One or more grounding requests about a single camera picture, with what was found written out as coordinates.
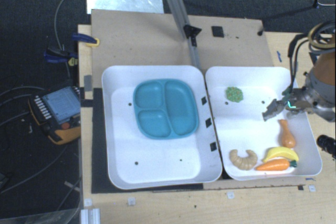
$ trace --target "blue plate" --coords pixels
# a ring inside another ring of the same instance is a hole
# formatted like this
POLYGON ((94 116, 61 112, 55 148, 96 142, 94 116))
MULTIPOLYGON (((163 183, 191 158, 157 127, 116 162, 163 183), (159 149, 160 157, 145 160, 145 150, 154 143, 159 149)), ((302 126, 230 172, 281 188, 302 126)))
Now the blue plate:
POLYGON ((143 82, 134 91, 133 103, 138 127, 149 138, 182 138, 198 128, 195 98, 183 81, 157 79, 143 82))

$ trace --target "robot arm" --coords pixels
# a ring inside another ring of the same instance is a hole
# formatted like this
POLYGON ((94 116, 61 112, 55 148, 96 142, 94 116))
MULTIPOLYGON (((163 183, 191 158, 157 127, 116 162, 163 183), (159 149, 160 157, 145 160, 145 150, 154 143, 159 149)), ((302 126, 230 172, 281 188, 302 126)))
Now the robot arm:
POLYGON ((328 122, 335 122, 335 21, 322 23, 314 27, 307 35, 298 35, 291 42, 288 50, 291 67, 291 85, 282 93, 281 100, 274 99, 263 113, 264 120, 273 118, 284 109, 292 114, 308 112, 317 114, 328 122), (308 37, 301 42, 295 52, 298 40, 308 37), (300 46, 309 42, 312 54, 319 55, 309 73, 306 73, 305 85, 293 89, 297 71, 297 53, 300 46))

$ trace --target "device screen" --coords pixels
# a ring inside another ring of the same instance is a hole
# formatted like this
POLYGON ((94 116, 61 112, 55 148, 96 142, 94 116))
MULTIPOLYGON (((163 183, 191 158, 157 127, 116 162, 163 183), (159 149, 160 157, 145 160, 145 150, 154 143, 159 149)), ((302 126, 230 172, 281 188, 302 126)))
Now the device screen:
POLYGON ((71 87, 52 92, 42 97, 58 124, 80 113, 80 102, 71 87))

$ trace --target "red button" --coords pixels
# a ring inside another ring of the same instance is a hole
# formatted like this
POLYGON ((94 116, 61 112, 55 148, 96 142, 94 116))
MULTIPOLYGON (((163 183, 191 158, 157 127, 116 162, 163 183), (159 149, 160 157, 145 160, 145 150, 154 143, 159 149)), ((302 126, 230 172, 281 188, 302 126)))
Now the red button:
POLYGON ((69 122, 62 123, 61 127, 63 130, 67 130, 70 128, 70 123, 69 122))

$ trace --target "orange carrot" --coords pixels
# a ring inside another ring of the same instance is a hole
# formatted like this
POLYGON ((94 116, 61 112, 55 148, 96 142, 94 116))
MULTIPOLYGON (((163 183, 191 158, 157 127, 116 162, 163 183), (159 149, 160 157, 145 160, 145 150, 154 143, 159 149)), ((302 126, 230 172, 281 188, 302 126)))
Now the orange carrot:
POLYGON ((282 145, 288 148, 293 148, 296 145, 296 141, 292 133, 288 128, 288 122, 286 120, 279 120, 279 123, 282 127, 282 145))
POLYGON ((283 171, 286 170, 289 166, 296 167, 296 161, 289 162, 286 159, 273 159, 267 163, 261 164, 256 167, 258 171, 283 171))

